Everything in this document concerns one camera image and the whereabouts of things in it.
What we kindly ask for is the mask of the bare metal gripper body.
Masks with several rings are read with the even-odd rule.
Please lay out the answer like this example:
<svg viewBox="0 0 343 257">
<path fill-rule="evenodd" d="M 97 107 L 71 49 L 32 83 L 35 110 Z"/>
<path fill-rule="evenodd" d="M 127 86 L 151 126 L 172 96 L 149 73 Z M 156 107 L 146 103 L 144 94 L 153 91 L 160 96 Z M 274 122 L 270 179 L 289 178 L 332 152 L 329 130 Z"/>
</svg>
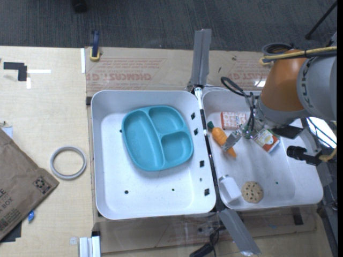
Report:
<svg viewBox="0 0 343 257">
<path fill-rule="evenodd" d="M 248 119 L 241 125 L 242 136 L 245 139 L 255 139 L 264 128 L 265 122 L 257 117 L 256 109 L 252 109 Z"/>
</svg>

